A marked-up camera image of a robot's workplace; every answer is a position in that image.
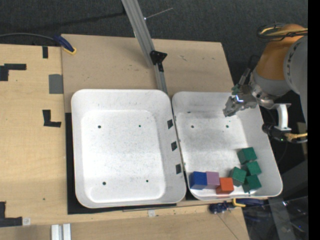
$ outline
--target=toy block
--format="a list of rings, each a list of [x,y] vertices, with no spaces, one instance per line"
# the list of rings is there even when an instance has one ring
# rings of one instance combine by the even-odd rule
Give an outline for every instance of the toy block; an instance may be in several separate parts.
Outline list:
[[[247,162],[242,166],[243,170],[246,170],[249,176],[259,175],[261,173],[260,166],[257,161]]]
[[[238,167],[234,167],[229,173],[229,177],[232,178],[233,180],[233,185],[237,187],[245,183],[246,176],[247,176],[247,172]]]
[[[227,195],[227,194],[230,194],[234,190],[235,190],[235,188],[234,188],[234,182],[233,182],[232,178],[221,177],[220,178],[220,186],[218,186],[215,189],[215,192],[217,194]]]
[[[215,190],[217,187],[220,186],[220,177],[219,172],[215,171],[206,171],[206,182],[207,186],[206,189]]]
[[[250,175],[245,178],[245,182],[242,185],[245,193],[248,193],[251,190],[256,190],[261,188],[260,180],[257,175]]]
[[[237,156],[239,158],[240,164],[242,165],[257,159],[257,155],[253,147],[242,148],[237,153]]]
[[[207,174],[205,172],[194,171],[190,175],[190,189],[203,190],[207,186]]]

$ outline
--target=orange cube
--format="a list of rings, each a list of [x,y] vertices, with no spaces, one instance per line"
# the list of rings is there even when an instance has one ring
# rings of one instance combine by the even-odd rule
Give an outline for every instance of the orange cube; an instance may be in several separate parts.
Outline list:
[[[215,189],[217,194],[227,195],[234,191],[234,182],[231,177],[221,177],[220,186]]]

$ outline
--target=green cube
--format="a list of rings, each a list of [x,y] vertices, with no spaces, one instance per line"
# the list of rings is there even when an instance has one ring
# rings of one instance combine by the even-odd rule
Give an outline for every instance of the green cube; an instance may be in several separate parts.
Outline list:
[[[257,175],[250,175],[245,178],[245,181],[242,187],[244,192],[248,193],[251,190],[257,190],[261,188],[261,183]]]
[[[244,164],[242,169],[246,170],[249,176],[259,175],[261,173],[261,169],[257,161],[247,162],[246,164]]]
[[[229,173],[229,177],[232,178],[233,185],[237,187],[245,183],[246,176],[247,176],[247,172],[238,167],[234,167]]]
[[[253,147],[247,147],[247,148],[241,149],[237,153],[237,156],[239,158],[240,164],[242,165],[257,159],[257,155]]]

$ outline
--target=black tape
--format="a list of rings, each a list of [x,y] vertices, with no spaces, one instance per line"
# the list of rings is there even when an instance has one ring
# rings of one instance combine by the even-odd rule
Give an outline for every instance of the black tape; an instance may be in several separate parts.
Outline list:
[[[6,218],[6,202],[0,202],[0,228],[22,226],[22,217]]]
[[[0,81],[8,81],[9,70],[27,70],[27,64],[4,64],[0,66]]]
[[[168,124],[168,129],[170,129],[172,126],[174,126],[174,122],[172,121],[172,119],[167,121]]]
[[[43,113],[43,119],[44,119],[43,126],[61,127],[61,122],[51,122],[51,110],[44,109],[42,110],[42,113]]]
[[[7,70],[27,70],[27,64],[4,64]]]
[[[175,173],[176,174],[179,174],[179,173],[181,173],[182,172],[182,167],[181,167],[181,164],[179,163],[179,164],[176,164],[175,165]]]
[[[49,58],[49,52],[47,46],[42,46],[42,58],[48,59]]]
[[[9,70],[4,66],[0,66],[0,81],[8,81]]]
[[[172,149],[172,151],[175,151],[175,150],[177,149],[177,147],[178,147],[178,145],[177,145],[177,142],[176,142],[176,141],[171,143],[171,149]]]

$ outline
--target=gray floor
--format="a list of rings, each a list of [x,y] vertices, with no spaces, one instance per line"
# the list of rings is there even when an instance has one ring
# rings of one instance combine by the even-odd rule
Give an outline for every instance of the gray floor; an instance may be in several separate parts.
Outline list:
[[[153,38],[221,42],[234,82],[240,79],[252,54],[261,55],[265,44],[256,38],[259,26],[273,22],[308,27],[308,0],[138,0]],[[29,32],[47,36],[83,34],[133,37],[130,22],[122,15],[120,0],[0,0],[0,34]],[[0,43],[52,45],[33,37],[4,37]],[[289,93],[283,99],[293,103],[289,126],[303,121],[299,97]],[[272,141],[283,173],[303,161],[301,147]]]

